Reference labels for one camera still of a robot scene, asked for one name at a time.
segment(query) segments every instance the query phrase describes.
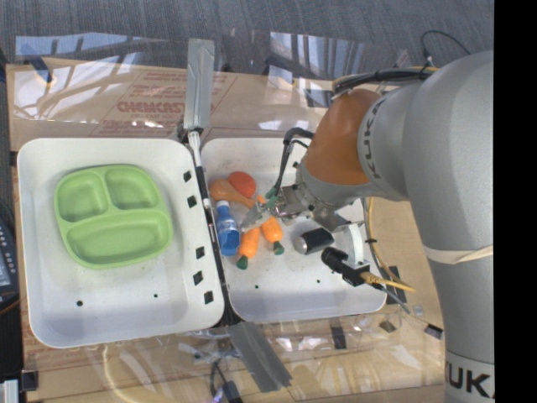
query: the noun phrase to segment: clear plastic sheet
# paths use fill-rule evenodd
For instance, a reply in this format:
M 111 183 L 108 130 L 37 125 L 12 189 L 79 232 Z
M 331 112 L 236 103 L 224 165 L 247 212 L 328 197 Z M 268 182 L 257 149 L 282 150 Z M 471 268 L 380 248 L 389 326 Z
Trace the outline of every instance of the clear plastic sheet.
M 239 67 L 241 73 L 229 71 L 216 44 L 211 127 L 204 142 L 281 137 L 292 127 L 315 131 L 331 102 L 331 80 L 359 72 L 363 59 L 375 58 L 366 45 L 345 40 L 281 33 L 256 40 L 265 43 L 266 64 Z M 18 64 L 7 71 L 12 150 L 41 137 L 177 138 L 187 43 L 83 34 L 20 38 L 17 46 Z M 52 82 L 36 69 L 35 57 Z M 378 68 L 393 63 L 379 62 Z M 13 182 L 18 214 L 16 170 Z M 405 203 L 378 204 L 373 224 L 379 226 L 379 252 L 418 288 L 417 295 L 406 295 L 412 314 L 386 305 L 349 317 L 259 323 L 292 377 L 289 386 L 270 393 L 259 390 L 225 327 L 69 349 L 43 345 L 29 326 L 21 255 L 24 369 L 39 374 L 28 400 L 210 402 L 211 387 L 218 390 L 222 378 L 235 383 L 244 401 L 351 395 L 375 401 L 375 393 L 441 386 L 444 342 L 425 332 L 429 323 L 442 327 L 440 308 L 412 213 Z
M 236 128 L 275 136 L 294 126 L 315 130 L 331 102 L 331 80 L 377 60 L 374 48 L 350 40 L 278 32 L 253 32 L 253 40 L 267 56 L 262 67 L 253 60 L 230 66 L 216 43 L 213 136 Z M 175 139 L 187 48 L 116 34 L 18 37 L 7 68 L 11 149 L 38 137 Z

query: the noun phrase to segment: white object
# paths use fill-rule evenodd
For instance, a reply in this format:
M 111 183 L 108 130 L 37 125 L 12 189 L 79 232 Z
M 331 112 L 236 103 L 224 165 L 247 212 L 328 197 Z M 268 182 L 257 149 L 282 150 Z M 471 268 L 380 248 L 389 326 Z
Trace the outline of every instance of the white object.
M 233 171 L 245 171 L 258 184 L 258 192 L 266 193 L 274 184 L 279 172 L 283 150 L 282 139 L 213 139 L 201 149 L 209 186 L 217 178 L 227 178 Z M 293 162 L 300 161 L 305 149 L 296 145 L 289 157 L 283 186 L 291 185 L 295 178 Z M 246 216 L 247 208 L 231 202 L 230 211 L 238 222 Z M 353 222 L 363 220 L 359 201 L 340 210 L 340 214 Z M 248 268 L 240 270 L 237 258 L 223 259 L 223 269 L 229 288 L 232 307 L 244 320 L 252 322 L 278 322 L 339 317 L 370 313 L 380 309 L 386 295 L 369 285 L 352 287 L 339 274 L 322 263 L 321 252 L 311 255 L 298 253 L 293 241 L 302 233 L 318 228 L 318 224 L 301 218 L 292 226 L 282 224 L 285 252 L 275 255 L 271 243 L 263 235 L 256 256 L 248 261 Z M 352 226 L 333 234 L 332 245 L 347 253 L 353 260 L 373 261 L 364 226 Z M 380 275 L 372 264 L 372 273 Z
M 174 239 L 154 259 L 93 270 L 65 249 L 55 221 L 54 189 L 74 170 L 111 164 L 137 165 L 153 177 L 168 204 Z M 222 318 L 223 296 L 194 163 L 182 144 L 32 140 L 18 154 L 18 186 L 29 322 L 45 345 L 70 348 L 193 331 Z M 192 196 L 196 204 L 190 207 Z M 196 284 L 193 276 L 200 272 Z

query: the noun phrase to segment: small hole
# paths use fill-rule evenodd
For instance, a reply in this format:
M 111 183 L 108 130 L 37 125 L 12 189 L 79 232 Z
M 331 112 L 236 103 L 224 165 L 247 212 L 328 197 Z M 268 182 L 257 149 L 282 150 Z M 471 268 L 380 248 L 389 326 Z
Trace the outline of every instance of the small hole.
M 197 204 L 196 198 L 194 196 L 188 197 L 187 201 L 188 207 L 194 207 Z
M 205 304 L 208 305 L 214 300 L 214 296 L 212 295 L 212 291 L 206 292 L 204 295 L 205 297 Z
M 194 285 L 198 285 L 203 281 L 203 274 L 201 273 L 201 270 L 192 277 L 194 278 Z

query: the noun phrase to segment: toy carrot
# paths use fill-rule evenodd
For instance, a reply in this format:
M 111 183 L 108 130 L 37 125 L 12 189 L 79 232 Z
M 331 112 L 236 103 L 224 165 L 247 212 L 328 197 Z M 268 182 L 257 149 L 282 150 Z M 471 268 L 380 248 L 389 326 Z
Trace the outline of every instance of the toy carrot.
M 258 202 L 265 203 L 266 200 L 263 196 L 258 196 Z M 263 230 L 263 236 L 273 244 L 272 250 L 276 255 L 281 255 L 284 253 L 285 248 L 280 243 L 284 238 L 284 232 L 279 225 L 278 220 L 271 216 L 267 221 L 261 224 L 261 230 Z
M 248 267 L 248 260 L 258 252 L 260 233 L 261 230 L 256 227 L 242 234 L 241 244 L 238 247 L 238 254 L 241 256 L 237 261 L 239 269 L 245 270 Z

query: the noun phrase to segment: green divided plate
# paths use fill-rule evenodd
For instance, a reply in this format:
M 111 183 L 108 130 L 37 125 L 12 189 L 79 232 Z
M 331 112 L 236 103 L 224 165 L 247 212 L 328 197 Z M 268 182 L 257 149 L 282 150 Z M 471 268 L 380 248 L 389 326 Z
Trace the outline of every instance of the green divided plate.
M 103 165 L 65 176 L 55 213 L 70 256 L 105 269 L 163 253 L 173 226 L 159 188 L 135 165 Z

